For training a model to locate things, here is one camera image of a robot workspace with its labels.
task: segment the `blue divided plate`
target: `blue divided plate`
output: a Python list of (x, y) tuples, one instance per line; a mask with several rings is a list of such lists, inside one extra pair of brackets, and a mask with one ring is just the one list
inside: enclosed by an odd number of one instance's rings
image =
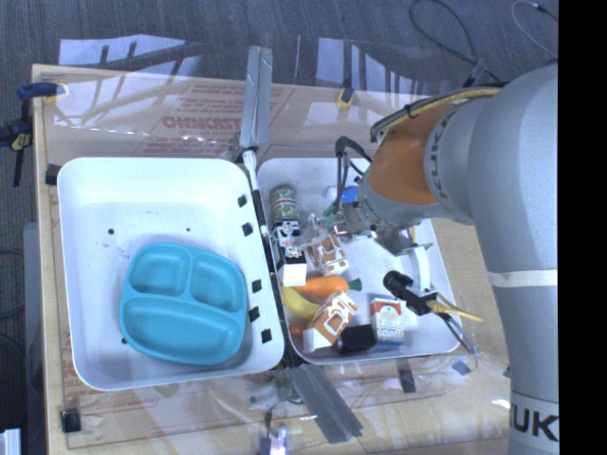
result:
[(146, 355), (216, 366), (240, 349), (247, 306), (247, 283), (236, 264), (205, 249), (157, 243), (129, 263), (120, 329)]

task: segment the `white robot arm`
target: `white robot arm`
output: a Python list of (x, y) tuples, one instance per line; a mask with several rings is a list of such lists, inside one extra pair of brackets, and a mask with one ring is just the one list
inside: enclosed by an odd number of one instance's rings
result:
[(380, 146), (350, 219), (394, 254), (422, 219), (476, 226), (510, 363), (509, 453), (559, 453), (558, 67), (461, 96), (372, 129)]

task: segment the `toy carrot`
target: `toy carrot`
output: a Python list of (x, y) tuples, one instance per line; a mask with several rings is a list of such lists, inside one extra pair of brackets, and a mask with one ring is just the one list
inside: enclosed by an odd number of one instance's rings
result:
[(308, 278), (305, 281), (305, 284), (294, 285), (291, 288), (300, 293), (327, 298), (329, 295), (336, 292), (347, 292), (348, 290), (360, 291), (362, 289), (362, 283), (360, 279), (355, 279), (349, 282), (344, 277), (337, 275), (326, 275)]

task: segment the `gray floor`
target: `gray floor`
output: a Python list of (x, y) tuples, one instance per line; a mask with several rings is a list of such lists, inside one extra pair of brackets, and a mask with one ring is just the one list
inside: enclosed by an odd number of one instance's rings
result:
[[(65, 40), (180, 39), (188, 44), (174, 52), (203, 56), (189, 74), (229, 79), (242, 79), (242, 49), (271, 46), (274, 81), (332, 86), (340, 83), (318, 72), (319, 39), (357, 41), (417, 92), (432, 94), (460, 87), (481, 60), (485, 79), (500, 82), (555, 61), (558, 15), (559, 0), (0, 0), (0, 120), (20, 117), (16, 89), (33, 64), (77, 64), (60, 52)], [(133, 69), (174, 57), (103, 64), (100, 55), (90, 64)], [(355, 88), (385, 85), (356, 78)], [(15, 250), (23, 249), (24, 224), (36, 221), (32, 150), (18, 188), (14, 163), (15, 153), (0, 148), (0, 431), (26, 426), (26, 387), (35, 381), (25, 370), (25, 312), (6, 315), (25, 304)]]

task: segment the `white tray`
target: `white tray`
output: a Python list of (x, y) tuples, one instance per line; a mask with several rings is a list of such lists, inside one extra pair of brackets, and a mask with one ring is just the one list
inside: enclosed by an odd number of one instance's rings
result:
[[(354, 159), (355, 165), (366, 170), (368, 162)], [(355, 174), (349, 173), (346, 185), (355, 185)], [(327, 187), (337, 185), (336, 158), (273, 158), (264, 162), (258, 172), (259, 187), (264, 199), (266, 216), (271, 213), (269, 193), (282, 184), (290, 184), (297, 191), (300, 222), (302, 226), (310, 213), (320, 216), (331, 204), (324, 193)], [(428, 249), (431, 281), (434, 288), (440, 291), (447, 300), (455, 303), (453, 292), (440, 255), (436, 237), (429, 220), (423, 221), (416, 228), (416, 241), (420, 245), (432, 244)], [(409, 256), (395, 257), (372, 239), (361, 237), (350, 244), (341, 244), (350, 268), (343, 277), (351, 281), (355, 278), (362, 280), (360, 292), (349, 290), (348, 296), (359, 307), (351, 325), (369, 323), (369, 301), (375, 297), (392, 298), (392, 294), (383, 286), (383, 277), (392, 269), (413, 276), (413, 266)], [(308, 262), (308, 270), (313, 266)], [(287, 323), (293, 318), (284, 307)], [(371, 350), (356, 355), (340, 355), (332, 348), (319, 349), (311, 354), (303, 354), (300, 338), (291, 337), (289, 340), (298, 354), (308, 362), (329, 364), (335, 362), (360, 361), (371, 359), (387, 359), (395, 357), (410, 357), (417, 355), (443, 354), (454, 350), (459, 341), (451, 333), (445, 322), (436, 315), (417, 317), (408, 309), (404, 310), (405, 337), (407, 341), (400, 346), (376, 345)]]
[[(283, 355), (264, 248), (244, 172), (219, 159), (77, 158), (58, 178), (74, 367), (101, 391), (258, 373)], [(247, 203), (239, 207), (238, 199)], [(245, 235), (243, 225), (252, 232)], [(151, 243), (196, 246), (237, 264), (248, 282), (245, 341), (215, 367), (165, 362), (122, 342), (119, 306), (129, 260)], [(253, 291), (253, 282), (261, 289)]]

